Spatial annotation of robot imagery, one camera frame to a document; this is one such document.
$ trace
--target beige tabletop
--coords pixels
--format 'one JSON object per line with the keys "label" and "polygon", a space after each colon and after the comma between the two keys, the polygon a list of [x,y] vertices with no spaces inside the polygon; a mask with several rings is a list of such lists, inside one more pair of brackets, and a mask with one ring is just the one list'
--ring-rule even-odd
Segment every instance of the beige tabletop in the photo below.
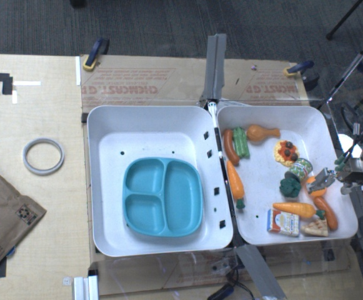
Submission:
{"label": "beige tabletop", "polygon": [[[124,60],[125,66],[132,66],[130,57]],[[183,63],[189,63],[188,59],[173,59],[171,67]],[[287,64],[276,63],[281,69]],[[0,55],[0,73],[9,73],[14,82],[22,82],[15,87],[17,100],[2,95],[0,82],[0,174],[21,194],[47,209],[8,258],[6,277],[0,279],[0,299],[72,299],[72,279],[86,277],[91,264],[82,90],[77,85],[76,57]],[[27,85],[29,82],[40,85]],[[296,92],[302,95],[302,86]],[[29,172],[22,161],[24,146],[39,137],[57,140],[65,152],[62,168],[48,176]],[[54,149],[44,145],[30,152],[30,161],[39,168],[52,166],[58,157]],[[277,280],[287,298],[363,299],[363,279],[354,251],[346,243],[339,250],[344,253],[343,266],[320,263],[320,274],[317,271],[290,277],[293,272],[288,263],[274,265],[278,276],[282,276]],[[282,274],[284,268],[289,270],[286,274]],[[259,297],[252,281],[246,285]],[[206,299],[221,286],[119,293],[102,298]],[[229,299],[245,298],[249,298],[247,293],[239,289]]]}

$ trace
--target small food box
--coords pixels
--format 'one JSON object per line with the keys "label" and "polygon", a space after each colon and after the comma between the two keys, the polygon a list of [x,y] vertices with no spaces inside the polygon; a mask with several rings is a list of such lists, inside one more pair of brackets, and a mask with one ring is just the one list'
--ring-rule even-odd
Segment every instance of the small food box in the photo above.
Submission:
{"label": "small food box", "polygon": [[[267,230],[272,203],[285,201],[279,186],[288,167],[274,159],[278,140],[297,146],[300,157],[312,164],[310,176],[334,168],[336,153],[321,112],[307,106],[224,106],[215,120],[219,139],[212,116],[198,106],[100,106],[89,113],[92,231],[100,252],[119,257],[228,247],[235,233],[235,202],[229,205],[218,145],[227,160],[224,131],[246,130],[251,124],[278,128],[280,137],[248,140],[250,155],[236,166],[245,208],[235,209],[235,229],[243,240],[265,246],[345,239],[356,233],[351,199],[341,194],[338,181],[326,193],[339,222],[328,237]],[[312,203],[303,188],[297,201]],[[311,221],[299,220],[302,225]]]}

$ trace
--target green can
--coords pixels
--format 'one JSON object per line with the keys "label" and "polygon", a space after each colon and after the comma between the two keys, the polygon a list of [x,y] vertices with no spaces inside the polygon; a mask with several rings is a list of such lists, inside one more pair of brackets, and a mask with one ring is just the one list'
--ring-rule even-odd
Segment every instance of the green can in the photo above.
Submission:
{"label": "green can", "polygon": [[313,166],[311,162],[309,160],[300,157],[297,159],[297,161],[293,163],[293,165],[285,173],[284,177],[286,179],[295,178],[301,183],[307,179],[308,174],[311,173],[312,170]]}

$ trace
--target blue divided plate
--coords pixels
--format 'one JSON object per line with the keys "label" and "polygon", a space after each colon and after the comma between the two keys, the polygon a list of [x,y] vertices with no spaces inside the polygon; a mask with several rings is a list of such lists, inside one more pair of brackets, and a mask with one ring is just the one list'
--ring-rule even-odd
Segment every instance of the blue divided plate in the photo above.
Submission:
{"label": "blue divided plate", "polygon": [[127,225],[136,232],[187,236],[202,221],[201,178],[193,165],[182,160],[138,159],[126,169],[122,203]]}

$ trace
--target brown paper bag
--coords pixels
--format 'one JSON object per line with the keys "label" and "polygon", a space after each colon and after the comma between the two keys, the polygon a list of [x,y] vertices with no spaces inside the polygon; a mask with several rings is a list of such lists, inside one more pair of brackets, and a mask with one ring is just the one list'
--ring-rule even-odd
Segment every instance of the brown paper bag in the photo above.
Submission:
{"label": "brown paper bag", "polygon": [[22,196],[0,176],[0,261],[45,213],[43,207]]}

